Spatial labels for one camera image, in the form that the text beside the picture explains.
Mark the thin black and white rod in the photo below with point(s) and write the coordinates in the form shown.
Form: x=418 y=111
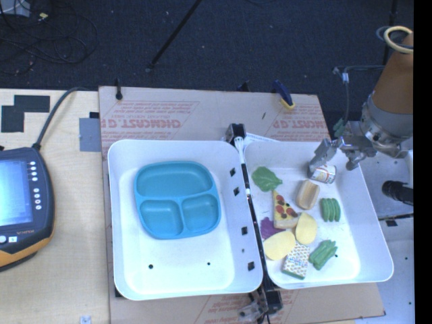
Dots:
x=245 y=181

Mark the brown cardboard board red print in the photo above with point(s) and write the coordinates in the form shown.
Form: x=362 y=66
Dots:
x=209 y=120

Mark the toy pizza slice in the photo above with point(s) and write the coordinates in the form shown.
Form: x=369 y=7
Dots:
x=281 y=211

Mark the white plastic tray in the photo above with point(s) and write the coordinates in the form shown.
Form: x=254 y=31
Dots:
x=357 y=241
x=182 y=268

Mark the blue divided plate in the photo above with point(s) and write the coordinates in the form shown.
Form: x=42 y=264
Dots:
x=175 y=181

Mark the green lettuce leaf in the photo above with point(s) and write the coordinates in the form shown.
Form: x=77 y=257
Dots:
x=265 y=179

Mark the green toy pea pods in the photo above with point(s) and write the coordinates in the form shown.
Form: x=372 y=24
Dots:
x=322 y=255
x=330 y=210

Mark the yellow toy potato chip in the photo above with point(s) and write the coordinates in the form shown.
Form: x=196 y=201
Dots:
x=306 y=229
x=278 y=245

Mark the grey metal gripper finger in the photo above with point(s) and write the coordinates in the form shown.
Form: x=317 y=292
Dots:
x=354 y=161
x=322 y=154

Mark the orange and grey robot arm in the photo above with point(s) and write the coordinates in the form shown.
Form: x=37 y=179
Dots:
x=395 y=86

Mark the white printed small carton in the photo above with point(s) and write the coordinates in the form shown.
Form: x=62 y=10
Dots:
x=297 y=261

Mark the purple toy grapes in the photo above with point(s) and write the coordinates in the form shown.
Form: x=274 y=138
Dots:
x=268 y=229

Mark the black cylinder on white bracket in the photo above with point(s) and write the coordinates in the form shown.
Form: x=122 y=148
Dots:
x=396 y=191

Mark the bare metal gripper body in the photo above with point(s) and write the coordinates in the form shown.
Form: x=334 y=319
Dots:
x=359 y=140

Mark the tan toy bread bun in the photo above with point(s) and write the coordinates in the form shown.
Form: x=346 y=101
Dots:
x=308 y=194

